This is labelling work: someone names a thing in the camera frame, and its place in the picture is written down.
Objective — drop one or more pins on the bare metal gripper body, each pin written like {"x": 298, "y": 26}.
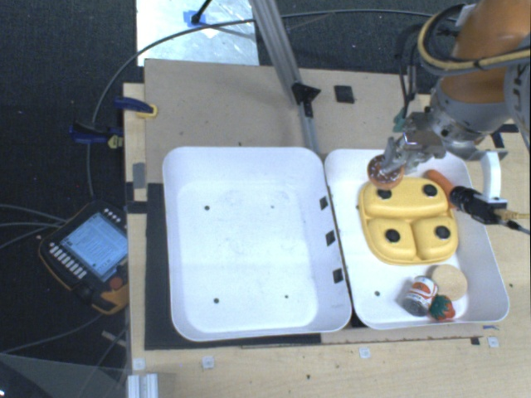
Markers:
{"x": 427, "y": 137}

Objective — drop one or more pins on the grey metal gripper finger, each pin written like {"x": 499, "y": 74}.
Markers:
{"x": 390, "y": 152}
{"x": 410, "y": 161}

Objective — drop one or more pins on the brown sprinkled doughnut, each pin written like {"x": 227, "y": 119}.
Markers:
{"x": 379, "y": 177}

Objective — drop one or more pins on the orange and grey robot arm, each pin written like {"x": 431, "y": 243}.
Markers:
{"x": 485, "y": 35}

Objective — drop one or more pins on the orange sausage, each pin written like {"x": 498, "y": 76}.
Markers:
{"x": 440, "y": 181}

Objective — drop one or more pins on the yellow divided plate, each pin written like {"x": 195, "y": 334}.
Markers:
{"x": 408, "y": 226}

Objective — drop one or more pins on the black block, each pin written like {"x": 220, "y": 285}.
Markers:
{"x": 344, "y": 94}

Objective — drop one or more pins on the white plastic tray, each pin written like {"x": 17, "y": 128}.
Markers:
{"x": 249, "y": 247}
{"x": 352, "y": 255}

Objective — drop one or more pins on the tan round biscuit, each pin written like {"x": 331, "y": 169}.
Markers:
{"x": 450, "y": 282}

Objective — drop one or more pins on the white and orange can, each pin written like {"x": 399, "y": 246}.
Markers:
{"x": 419, "y": 297}

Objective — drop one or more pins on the red strawberry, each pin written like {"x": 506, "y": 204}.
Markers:
{"x": 442, "y": 308}

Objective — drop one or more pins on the brown cardboard board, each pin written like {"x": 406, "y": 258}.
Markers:
{"x": 232, "y": 106}

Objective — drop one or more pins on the black cylinder on white bracket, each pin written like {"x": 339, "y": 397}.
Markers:
{"x": 477, "y": 205}

